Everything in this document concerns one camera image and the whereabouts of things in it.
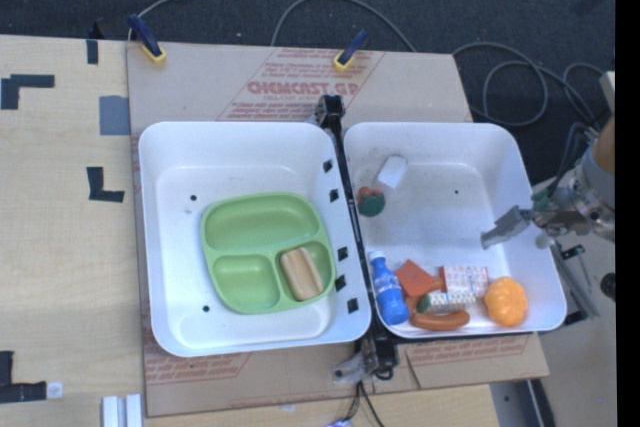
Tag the green and orange toy vegetable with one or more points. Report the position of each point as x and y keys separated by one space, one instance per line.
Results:
x=371 y=202

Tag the orange pizza slice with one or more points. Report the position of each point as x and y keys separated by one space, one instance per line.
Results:
x=412 y=277

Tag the red and white carton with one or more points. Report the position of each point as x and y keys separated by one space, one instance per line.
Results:
x=465 y=280

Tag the orange sausage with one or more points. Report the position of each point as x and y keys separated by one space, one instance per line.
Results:
x=440 y=320

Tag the green and white packet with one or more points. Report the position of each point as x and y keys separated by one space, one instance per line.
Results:
x=447 y=301

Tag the white cube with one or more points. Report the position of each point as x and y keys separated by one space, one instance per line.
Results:
x=392 y=171

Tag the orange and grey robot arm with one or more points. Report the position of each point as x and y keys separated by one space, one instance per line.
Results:
x=604 y=150

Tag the tan bread bun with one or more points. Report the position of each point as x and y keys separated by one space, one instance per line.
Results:
x=301 y=274

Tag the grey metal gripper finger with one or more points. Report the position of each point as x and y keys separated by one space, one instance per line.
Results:
x=505 y=227

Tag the black cylinder on white bracket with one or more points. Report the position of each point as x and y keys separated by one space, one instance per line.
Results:
x=609 y=286

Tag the thin black rod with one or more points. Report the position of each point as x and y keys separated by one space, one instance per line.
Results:
x=350 y=195

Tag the yellow orange toy pepper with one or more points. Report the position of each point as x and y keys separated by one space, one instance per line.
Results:
x=506 y=302

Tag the white plastic tray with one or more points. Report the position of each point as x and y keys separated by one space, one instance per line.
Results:
x=180 y=265
x=450 y=215

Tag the green divided plate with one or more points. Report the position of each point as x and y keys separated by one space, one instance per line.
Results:
x=250 y=235

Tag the brown cardboard board red print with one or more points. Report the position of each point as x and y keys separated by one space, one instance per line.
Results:
x=200 y=85

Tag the blue bottle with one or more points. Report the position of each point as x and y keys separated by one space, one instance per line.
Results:
x=389 y=292

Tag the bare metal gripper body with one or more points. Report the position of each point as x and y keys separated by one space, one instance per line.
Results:
x=575 y=212

